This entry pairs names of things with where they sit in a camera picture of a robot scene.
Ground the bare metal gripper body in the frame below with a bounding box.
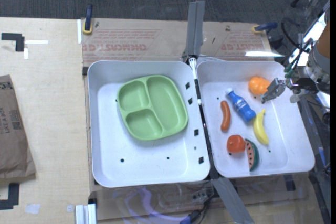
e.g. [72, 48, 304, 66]
[285, 59, 331, 93]

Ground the orange toy fruit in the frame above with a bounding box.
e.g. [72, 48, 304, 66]
[248, 76, 271, 95]

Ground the blue plastic bottle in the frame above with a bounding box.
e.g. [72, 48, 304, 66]
[225, 88, 257, 123]

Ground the yellow banana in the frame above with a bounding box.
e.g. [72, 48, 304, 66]
[253, 108, 270, 146]

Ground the white plastic tray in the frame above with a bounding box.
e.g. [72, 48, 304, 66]
[196, 60, 316, 179]
[87, 60, 211, 189]

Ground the orange toy sausage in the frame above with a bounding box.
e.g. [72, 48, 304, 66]
[220, 100, 232, 133]

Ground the red toy tomato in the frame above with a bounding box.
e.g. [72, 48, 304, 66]
[226, 134, 247, 154]

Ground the toy watermelon slice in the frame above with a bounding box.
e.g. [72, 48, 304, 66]
[244, 138, 260, 172]

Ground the green divided plate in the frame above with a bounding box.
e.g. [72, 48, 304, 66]
[116, 74, 190, 142]

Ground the brown cardboard board red print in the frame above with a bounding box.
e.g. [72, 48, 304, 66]
[81, 17, 317, 221]

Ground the brown paper bag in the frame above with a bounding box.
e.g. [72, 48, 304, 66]
[0, 74, 37, 179]

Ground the black cylinder on white bracket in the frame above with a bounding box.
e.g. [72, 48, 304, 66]
[289, 88, 331, 125]

